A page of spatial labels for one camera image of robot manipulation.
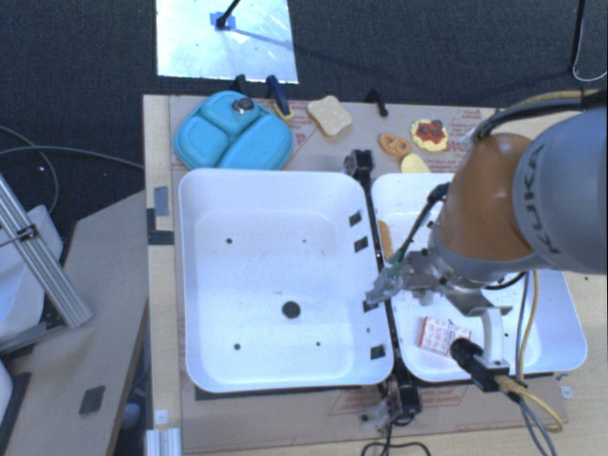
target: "metal plate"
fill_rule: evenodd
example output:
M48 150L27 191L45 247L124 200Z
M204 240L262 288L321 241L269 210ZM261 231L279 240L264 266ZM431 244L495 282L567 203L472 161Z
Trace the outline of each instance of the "metal plate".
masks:
M241 0L230 28L214 15L233 0L156 0L158 73L161 76L265 81L274 74L297 84L287 0Z

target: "black rod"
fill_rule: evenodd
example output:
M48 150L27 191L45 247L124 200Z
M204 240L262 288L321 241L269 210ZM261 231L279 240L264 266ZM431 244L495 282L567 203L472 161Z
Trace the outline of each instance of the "black rod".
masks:
M241 0L234 0L233 3L230 4L230 7L228 7L228 10L225 11L224 14L216 21L217 29L224 29L226 27L226 21L228 20L228 17L230 17L230 14L237 7L238 2L240 1Z
M585 13L585 2L587 0L579 0L577 9L577 23L574 29L574 41L572 42L572 55L570 56L570 68L574 67L579 55L580 35L582 33L582 18Z

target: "toy pretzel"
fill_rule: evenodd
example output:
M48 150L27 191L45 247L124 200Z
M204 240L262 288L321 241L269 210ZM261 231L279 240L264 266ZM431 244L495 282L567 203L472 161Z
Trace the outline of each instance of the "toy pretzel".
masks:
M404 158L411 152L411 143L406 139L395 137L389 132L383 133L378 138L378 142L380 143L382 150L393 157Z

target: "black dot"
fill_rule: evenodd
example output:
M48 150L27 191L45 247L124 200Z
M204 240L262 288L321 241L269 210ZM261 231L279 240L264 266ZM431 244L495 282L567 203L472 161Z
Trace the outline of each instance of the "black dot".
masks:
M283 304L282 311L289 319L295 319L301 313L299 305L292 300Z

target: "dark floor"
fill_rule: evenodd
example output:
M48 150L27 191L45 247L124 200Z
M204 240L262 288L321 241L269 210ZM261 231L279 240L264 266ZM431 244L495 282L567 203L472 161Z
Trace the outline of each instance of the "dark floor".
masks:
M389 103L507 106L580 87L568 72L578 0L288 0L297 99L334 94ZM608 0L587 0L580 71L606 68ZM142 95L200 94L227 82L156 74L155 0L0 0L0 125L38 144L143 161ZM606 80L595 84L606 86ZM255 86L256 96L264 90ZM0 133L0 151L20 143ZM143 173L51 153L61 182L53 214L75 221L143 188ZM27 208L50 204L33 153L0 156Z

